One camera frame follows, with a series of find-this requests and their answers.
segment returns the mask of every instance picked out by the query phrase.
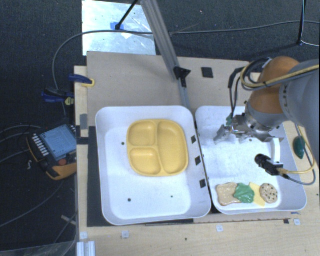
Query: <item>black connector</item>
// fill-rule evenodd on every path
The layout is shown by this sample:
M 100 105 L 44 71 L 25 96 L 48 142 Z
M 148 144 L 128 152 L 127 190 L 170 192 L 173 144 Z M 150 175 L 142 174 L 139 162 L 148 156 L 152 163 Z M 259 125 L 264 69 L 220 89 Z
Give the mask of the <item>black connector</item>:
M 278 176 L 280 175 L 278 168 L 283 168 L 283 164 L 274 164 L 271 161 L 271 158 L 264 155 L 264 154 L 258 154 L 255 158 L 254 161 L 256 162 L 259 167 L 265 169 L 265 171 L 272 175 L 272 176 Z

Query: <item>wooden table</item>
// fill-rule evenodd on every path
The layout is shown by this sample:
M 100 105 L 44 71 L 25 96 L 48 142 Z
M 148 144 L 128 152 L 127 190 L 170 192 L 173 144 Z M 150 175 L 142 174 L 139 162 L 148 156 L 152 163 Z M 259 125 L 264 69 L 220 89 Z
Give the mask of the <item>wooden table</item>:
M 227 95 L 226 89 L 229 75 L 234 66 L 246 65 L 242 61 L 224 61 L 210 59 L 179 58 L 183 68 L 188 66 L 205 65 L 213 68 L 215 78 L 202 80 L 202 92 L 215 90 L 212 102 L 222 105 L 221 95 Z M 87 67 L 75 67 L 75 73 L 87 75 Z M 197 81 L 191 77 L 187 84 L 190 102 L 193 104 L 193 95 Z M 243 90 L 239 92 L 239 103 L 243 106 L 249 95 Z M 80 116 L 88 114 L 88 89 L 80 83 L 75 84 L 76 125 L 79 126 Z M 81 124 L 81 136 L 87 137 L 88 130 Z M 285 124 L 289 139 L 296 136 L 292 123 Z M 298 170 L 304 170 L 308 162 L 296 158 Z M 87 188 L 88 188 L 88 145 L 77 146 L 77 194 L 79 212 L 79 232 L 87 235 L 81 241 L 95 241 L 96 255 L 98 256 L 164 256 L 164 255 L 318 255 L 320 252 L 320 200 L 319 181 L 312 186 L 305 186 L 307 206 L 299 212 L 265 213 L 266 215 L 237 215 L 229 217 L 219 214 L 220 217 L 198 219 L 197 223 L 181 225 L 131 225 L 111 227 L 87 227 Z M 319 180 L 319 169 L 316 170 Z M 302 181 L 312 180 L 312 174 L 301 177 Z M 129 238 L 123 238 L 122 232 L 129 231 Z

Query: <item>yellow plate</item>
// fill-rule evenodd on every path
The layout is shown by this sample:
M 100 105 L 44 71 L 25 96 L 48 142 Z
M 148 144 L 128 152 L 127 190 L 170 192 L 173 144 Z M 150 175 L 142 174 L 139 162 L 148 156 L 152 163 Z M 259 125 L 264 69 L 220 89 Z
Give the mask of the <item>yellow plate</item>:
M 126 144 L 130 165 L 140 175 L 173 176 L 188 167 L 185 133 L 174 121 L 136 121 L 128 129 Z

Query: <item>black floor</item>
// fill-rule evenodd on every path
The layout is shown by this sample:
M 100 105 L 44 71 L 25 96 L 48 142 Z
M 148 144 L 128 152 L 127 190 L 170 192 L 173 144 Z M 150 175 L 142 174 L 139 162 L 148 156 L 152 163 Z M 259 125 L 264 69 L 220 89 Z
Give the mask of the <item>black floor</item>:
M 110 1 L 131 3 L 129 0 Z M 197 24 L 190 31 L 230 30 L 286 21 L 299 21 L 302 0 L 158 0 L 169 31 Z M 81 0 L 0 0 L 0 132 L 16 124 L 45 127 L 63 117 L 60 104 L 44 103 L 41 92 L 53 87 L 51 64 L 58 47 L 82 31 Z M 306 21 L 320 20 L 320 2 L 309 0 Z M 303 40 L 319 44 L 319 25 L 305 23 Z M 319 48 L 297 45 L 299 23 L 239 32 L 174 35 L 178 56 L 252 61 L 261 57 L 289 56 L 298 61 L 319 58 Z M 70 91 L 67 75 L 73 66 L 84 65 L 82 41 L 70 42 L 56 62 L 61 90 Z M 67 108 L 69 117 L 73 110 Z M 0 141 L 25 127 L 0 134 Z M 25 135 L 0 144 L 0 161 L 25 149 Z M 60 186 L 33 162 L 27 170 L 28 154 L 0 164 L 0 252 L 52 244 L 64 228 L 62 215 L 75 213 L 74 177 L 34 212 L 2 226 L 34 208 Z M 75 235 L 70 225 L 59 242 Z

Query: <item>button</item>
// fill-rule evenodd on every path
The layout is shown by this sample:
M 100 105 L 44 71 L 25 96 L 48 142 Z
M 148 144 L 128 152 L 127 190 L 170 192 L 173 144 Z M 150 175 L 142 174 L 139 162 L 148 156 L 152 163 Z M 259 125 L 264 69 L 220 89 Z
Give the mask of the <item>button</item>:
M 58 164 L 59 164 L 60 166 L 65 166 L 65 165 L 67 164 L 67 159 L 65 159 L 65 158 L 60 159 L 60 160 L 58 161 Z

